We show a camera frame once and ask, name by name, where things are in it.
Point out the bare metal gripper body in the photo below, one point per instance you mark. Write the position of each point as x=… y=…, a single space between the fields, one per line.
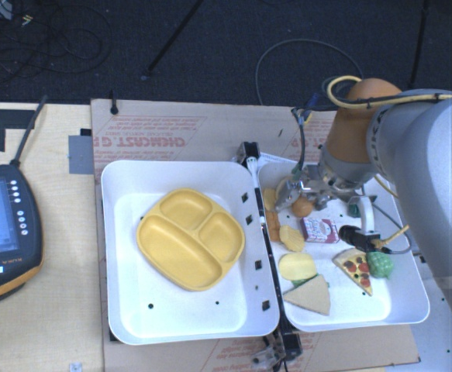
x=326 y=182

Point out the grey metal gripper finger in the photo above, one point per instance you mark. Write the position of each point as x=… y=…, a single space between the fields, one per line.
x=320 y=203
x=285 y=196

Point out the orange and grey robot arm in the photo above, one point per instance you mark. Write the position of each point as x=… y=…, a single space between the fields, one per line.
x=415 y=142

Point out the orange toy fruit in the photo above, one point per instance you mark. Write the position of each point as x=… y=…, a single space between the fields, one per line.
x=302 y=207

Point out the pink and white carton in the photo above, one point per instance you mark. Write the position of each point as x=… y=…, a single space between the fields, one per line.
x=318 y=230

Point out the thin black and white rod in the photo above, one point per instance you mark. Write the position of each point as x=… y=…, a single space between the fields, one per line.
x=263 y=223

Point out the yellow crinkled toy chip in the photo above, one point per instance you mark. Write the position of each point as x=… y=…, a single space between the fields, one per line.
x=292 y=238

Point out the pale yellow toy potato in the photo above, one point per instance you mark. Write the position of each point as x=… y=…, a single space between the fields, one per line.
x=297 y=266

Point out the toy pizza slice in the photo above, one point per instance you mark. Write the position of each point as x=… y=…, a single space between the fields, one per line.
x=355 y=266

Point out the green toy broccoli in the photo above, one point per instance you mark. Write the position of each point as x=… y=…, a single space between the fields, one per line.
x=380 y=265

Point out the tan toy sandwich triangle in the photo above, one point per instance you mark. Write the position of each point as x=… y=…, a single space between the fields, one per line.
x=312 y=297

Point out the yellow divided plate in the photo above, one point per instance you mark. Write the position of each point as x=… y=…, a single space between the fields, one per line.
x=187 y=242

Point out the brown cardboard board red print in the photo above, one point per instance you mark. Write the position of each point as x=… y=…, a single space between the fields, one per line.
x=194 y=134

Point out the white plastic tray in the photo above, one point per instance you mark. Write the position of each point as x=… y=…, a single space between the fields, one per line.
x=132 y=316
x=384 y=304

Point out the black cylinder on white bracket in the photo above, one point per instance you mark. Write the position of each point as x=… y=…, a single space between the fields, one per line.
x=359 y=236

